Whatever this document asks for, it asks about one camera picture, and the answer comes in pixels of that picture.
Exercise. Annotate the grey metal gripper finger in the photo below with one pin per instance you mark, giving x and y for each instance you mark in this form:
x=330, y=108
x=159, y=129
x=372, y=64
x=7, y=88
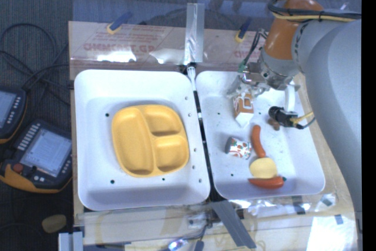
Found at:
x=259, y=92
x=235, y=88

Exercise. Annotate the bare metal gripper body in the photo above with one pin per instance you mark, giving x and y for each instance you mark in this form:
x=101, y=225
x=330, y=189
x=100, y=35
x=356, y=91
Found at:
x=255, y=73

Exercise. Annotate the orange and white carton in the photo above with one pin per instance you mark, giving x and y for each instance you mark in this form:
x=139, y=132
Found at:
x=242, y=107

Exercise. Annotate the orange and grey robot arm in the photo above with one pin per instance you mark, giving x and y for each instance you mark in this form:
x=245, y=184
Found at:
x=329, y=67

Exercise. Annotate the small brown biscuit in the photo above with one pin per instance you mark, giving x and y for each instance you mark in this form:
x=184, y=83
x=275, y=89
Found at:
x=275, y=125

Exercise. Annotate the orange sausage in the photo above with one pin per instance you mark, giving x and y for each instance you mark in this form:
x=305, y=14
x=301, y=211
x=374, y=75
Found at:
x=256, y=139

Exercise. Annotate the white can with red print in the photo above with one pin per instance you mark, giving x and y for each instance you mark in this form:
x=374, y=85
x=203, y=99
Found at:
x=239, y=148

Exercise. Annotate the yellow toy lemon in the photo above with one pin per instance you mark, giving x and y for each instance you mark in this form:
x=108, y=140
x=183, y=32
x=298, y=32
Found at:
x=263, y=168

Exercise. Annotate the white plastic tray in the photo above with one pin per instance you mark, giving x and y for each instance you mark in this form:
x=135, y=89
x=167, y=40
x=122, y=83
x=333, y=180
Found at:
x=97, y=185
x=296, y=161

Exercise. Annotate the orange carrot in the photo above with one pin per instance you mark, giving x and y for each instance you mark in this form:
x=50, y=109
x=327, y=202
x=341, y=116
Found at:
x=267, y=182

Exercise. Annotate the yellow divided plate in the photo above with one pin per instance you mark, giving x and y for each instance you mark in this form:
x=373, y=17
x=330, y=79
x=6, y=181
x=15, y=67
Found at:
x=132, y=141

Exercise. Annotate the brown cardboard board, red print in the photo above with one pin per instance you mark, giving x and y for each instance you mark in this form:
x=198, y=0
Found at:
x=88, y=50

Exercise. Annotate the yellow oval object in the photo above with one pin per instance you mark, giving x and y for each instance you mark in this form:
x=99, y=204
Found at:
x=54, y=223

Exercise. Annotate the black cylinder on white bracket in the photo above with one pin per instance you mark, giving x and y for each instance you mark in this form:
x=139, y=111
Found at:
x=281, y=116

